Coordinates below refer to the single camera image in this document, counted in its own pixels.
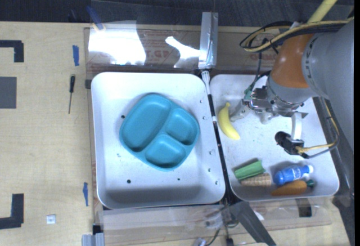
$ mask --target screwdriver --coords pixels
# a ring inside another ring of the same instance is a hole
[[[73,95],[74,92],[74,85],[75,85],[75,75],[71,75],[70,77],[70,102],[69,102],[69,114],[70,114],[70,108],[71,108],[71,97]]]

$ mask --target wooden tabletop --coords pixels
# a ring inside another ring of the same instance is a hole
[[[16,77],[16,109],[0,109],[0,218],[11,216],[12,194],[24,194],[24,223],[0,229],[0,245],[80,245],[94,222],[84,28],[88,24],[0,23],[1,40],[21,40],[24,62],[0,48],[0,77]],[[79,66],[73,60],[79,47]],[[75,88],[69,108],[69,81]],[[88,206],[83,194],[88,186]],[[279,245],[349,245],[338,209],[331,223],[270,231]],[[48,215],[56,223],[47,223]],[[253,243],[249,234],[235,244]],[[158,245],[192,245],[193,239]],[[219,237],[213,245],[224,245]]]

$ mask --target blue plate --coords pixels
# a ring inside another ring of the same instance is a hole
[[[120,142],[144,163],[163,171],[179,167],[199,137],[197,120],[162,95],[149,94],[120,127]]]

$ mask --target yellow banana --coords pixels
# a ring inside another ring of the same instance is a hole
[[[220,110],[218,118],[219,126],[226,136],[234,140],[239,140],[240,135],[237,133],[229,119],[229,107],[230,103],[226,102],[225,107]]]

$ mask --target blue plastic bottle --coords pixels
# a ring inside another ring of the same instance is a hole
[[[304,174],[312,173],[314,168],[311,165],[298,166],[291,165],[289,167],[284,168],[283,170],[278,171],[274,175],[274,183],[276,185],[283,185],[285,183],[291,182],[293,180],[301,179]]]

